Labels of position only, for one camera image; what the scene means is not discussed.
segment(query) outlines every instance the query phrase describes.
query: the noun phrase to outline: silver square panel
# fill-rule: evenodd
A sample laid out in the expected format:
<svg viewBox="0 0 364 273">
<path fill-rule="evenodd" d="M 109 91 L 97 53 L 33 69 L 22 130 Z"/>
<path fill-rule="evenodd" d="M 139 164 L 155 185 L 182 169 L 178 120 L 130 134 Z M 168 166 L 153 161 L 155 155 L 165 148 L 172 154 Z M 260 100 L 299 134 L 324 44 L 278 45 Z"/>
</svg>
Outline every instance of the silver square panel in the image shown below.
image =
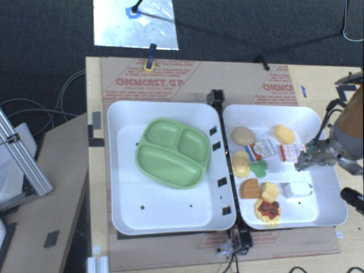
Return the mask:
<svg viewBox="0 0 364 273">
<path fill-rule="evenodd" d="M 178 50 L 172 0 L 93 0 L 94 43 L 97 46 Z"/>
</svg>

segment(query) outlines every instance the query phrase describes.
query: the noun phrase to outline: brown waffle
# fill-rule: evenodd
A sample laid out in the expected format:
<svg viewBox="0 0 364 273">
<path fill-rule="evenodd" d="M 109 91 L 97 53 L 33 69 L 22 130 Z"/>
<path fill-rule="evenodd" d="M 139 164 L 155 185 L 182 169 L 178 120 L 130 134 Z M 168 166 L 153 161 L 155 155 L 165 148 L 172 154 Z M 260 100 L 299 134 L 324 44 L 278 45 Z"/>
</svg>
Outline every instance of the brown waffle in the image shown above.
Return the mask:
<svg viewBox="0 0 364 273">
<path fill-rule="evenodd" d="M 244 181 L 240 186 L 240 197 L 243 199 L 261 197 L 258 180 L 256 178 Z"/>
</svg>

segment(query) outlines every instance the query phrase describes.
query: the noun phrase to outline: black carpet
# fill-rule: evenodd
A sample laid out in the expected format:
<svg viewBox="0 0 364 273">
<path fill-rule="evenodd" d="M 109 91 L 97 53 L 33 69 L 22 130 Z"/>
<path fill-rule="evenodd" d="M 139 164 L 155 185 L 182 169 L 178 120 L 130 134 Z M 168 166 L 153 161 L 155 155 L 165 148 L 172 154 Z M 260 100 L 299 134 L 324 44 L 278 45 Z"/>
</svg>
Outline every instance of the black carpet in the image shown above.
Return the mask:
<svg viewBox="0 0 364 273">
<path fill-rule="evenodd" d="M 345 0 L 172 0 L 179 51 L 161 59 L 363 66 L 363 43 L 341 35 Z M 363 37 L 363 1 L 350 0 L 348 35 Z M 66 79 L 86 56 L 146 57 L 144 49 L 93 45 L 93 0 L 0 0 L 0 102 L 16 97 L 54 108 Z M 3 106 L 9 115 L 29 108 Z M 85 111 L 85 84 L 65 96 L 67 111 Z M 31 128 L 47 117 L 12 117 Z"/>
</svg>

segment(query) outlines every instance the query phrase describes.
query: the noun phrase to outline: green divided plate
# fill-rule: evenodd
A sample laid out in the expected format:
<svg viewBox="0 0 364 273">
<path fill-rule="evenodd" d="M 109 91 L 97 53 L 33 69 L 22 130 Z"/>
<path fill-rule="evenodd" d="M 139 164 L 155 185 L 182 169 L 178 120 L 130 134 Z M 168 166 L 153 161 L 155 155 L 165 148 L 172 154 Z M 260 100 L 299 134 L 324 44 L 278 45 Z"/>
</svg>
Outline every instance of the green divided plate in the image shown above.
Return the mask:
<svg viewBox="0 0 364 273">
<path fill-rule="evenodd" d="M 204 177 L 210 142 L 200 131 L 168 118 L 153 120 L 136 149 L 135 161 L 145 175 L 172 187 L 195 187 Z"/>
</svg>

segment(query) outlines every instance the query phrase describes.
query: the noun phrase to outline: robotic hand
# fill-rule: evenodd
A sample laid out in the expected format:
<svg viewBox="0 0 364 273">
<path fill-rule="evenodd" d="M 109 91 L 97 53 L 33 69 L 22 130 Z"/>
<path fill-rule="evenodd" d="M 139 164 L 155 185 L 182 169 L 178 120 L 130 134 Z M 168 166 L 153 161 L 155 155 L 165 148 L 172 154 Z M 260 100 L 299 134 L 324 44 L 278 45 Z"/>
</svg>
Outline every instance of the robotic hand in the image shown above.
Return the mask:
<svg viewBox="0 0 364 273">
<path fill-rule="evenodd" d="M 363 71 L 336 82 L 339 87 L 348 84 L 358 84 L 360 87 L 348 104 L 342 99 L 330 102 L 326 108 L 326 115 L 322 120 L 320 130 L 307 144 L 307 151 L 301 152 L 299 155 L 298 162 L 295 164 L 297 171 L 310 169 L 314 165 L 325 166 L 337 163 L 350 174 L 363 176 L 363 167 L 357 163 L 363 158 Z M 319 140 L 320 134 L 328 124 L 332 113 L 341 111 L 334 109 L 338 104 L 344 109 L 334 125 L 329 125 L 329 138 Z M 344 188 L 341 196 L 363 214 L 363 196 L 360 193 L 350 188 Z"/>
</svg>

